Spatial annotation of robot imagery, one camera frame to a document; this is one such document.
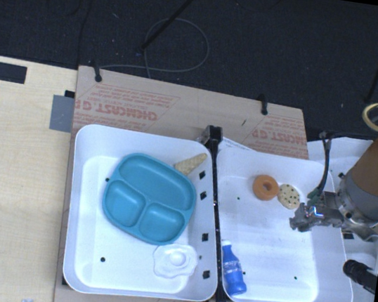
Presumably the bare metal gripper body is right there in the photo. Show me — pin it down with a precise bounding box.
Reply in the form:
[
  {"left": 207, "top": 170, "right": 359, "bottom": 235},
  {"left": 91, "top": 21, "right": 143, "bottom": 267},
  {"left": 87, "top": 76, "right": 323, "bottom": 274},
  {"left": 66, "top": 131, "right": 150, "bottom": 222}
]
[{"left": 310, "top": 189, "right": 378, "bottom": 244}]

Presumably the chocolate chip biscuit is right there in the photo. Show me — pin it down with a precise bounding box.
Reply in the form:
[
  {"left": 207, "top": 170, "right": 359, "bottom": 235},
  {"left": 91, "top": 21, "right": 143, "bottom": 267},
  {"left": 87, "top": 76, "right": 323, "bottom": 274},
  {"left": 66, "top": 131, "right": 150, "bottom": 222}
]
[{"left": 275, "top": 182, "right": 304, "bottom": 212}]

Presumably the white plastic tray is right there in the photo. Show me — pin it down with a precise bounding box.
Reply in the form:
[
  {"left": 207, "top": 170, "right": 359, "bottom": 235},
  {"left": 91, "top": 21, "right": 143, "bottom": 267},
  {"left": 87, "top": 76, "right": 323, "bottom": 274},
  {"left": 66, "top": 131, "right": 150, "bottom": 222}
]
[
  {"left": 193, "top": 143, "right": 374, "bottom": 302},
  {"left": 51, "top": 121, "right": 241, "bottom": 302}
]

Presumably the orange doughnut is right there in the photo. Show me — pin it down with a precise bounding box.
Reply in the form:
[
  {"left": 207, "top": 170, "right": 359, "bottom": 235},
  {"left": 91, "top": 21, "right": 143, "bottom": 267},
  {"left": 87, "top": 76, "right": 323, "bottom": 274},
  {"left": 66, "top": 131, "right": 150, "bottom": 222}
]
[{"left": 250, "top": 172, "right": 282, "bottom": 204}]

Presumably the blue plastic bottle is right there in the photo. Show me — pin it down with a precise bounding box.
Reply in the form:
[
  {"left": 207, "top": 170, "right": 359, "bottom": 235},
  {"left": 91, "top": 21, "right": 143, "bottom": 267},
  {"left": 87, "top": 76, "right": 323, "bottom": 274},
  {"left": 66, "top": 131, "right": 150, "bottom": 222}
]
[{"left": 213, "top": 238, "right": 255, "bottom": 298}]

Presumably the thin black rod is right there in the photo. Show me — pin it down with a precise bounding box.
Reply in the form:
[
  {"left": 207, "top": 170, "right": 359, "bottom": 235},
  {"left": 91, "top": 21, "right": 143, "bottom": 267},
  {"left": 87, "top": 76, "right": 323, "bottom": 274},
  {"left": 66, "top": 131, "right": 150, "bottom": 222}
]
[{"left": 185, "top": 138, "right": 252, "bottom": 302}]

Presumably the beige waffle cone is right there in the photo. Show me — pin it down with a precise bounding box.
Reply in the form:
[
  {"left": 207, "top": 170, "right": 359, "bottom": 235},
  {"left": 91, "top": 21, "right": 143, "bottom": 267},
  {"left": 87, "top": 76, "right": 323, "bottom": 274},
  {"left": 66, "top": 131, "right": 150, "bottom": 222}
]
[{"left": 172, "top": 148, "right": 209, "bottom": 180}]

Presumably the white fried egg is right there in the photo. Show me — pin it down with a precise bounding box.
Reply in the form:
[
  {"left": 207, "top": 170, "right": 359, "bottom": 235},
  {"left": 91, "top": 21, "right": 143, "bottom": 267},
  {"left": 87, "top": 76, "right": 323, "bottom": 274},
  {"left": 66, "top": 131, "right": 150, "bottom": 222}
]
[{"left": 148, "top": 239, "right": 202, "bottom": 284}]

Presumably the blue divided plate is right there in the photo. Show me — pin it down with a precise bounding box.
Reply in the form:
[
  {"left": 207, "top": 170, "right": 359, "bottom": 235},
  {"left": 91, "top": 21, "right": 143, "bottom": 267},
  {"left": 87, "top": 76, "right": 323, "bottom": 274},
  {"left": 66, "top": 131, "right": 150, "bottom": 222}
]
[{"left": 96, "top": 148, "right": 204, "bottom": 251}]

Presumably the brown cardboard board red print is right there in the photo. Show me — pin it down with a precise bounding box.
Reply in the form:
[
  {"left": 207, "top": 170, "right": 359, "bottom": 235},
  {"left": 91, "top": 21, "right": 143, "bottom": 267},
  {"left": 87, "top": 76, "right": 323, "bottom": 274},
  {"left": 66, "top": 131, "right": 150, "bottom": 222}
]
[{"left": 41, "top": 64, "right": 374, "bottom": 302}]

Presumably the black cylinder on white bracket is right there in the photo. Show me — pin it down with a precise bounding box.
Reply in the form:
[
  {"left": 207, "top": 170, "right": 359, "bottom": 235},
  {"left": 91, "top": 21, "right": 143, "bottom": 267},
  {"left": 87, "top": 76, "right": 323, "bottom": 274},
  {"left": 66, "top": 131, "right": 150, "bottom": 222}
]
[{"left": 339, "top": 228, "right": 378, "bottom": 296}]

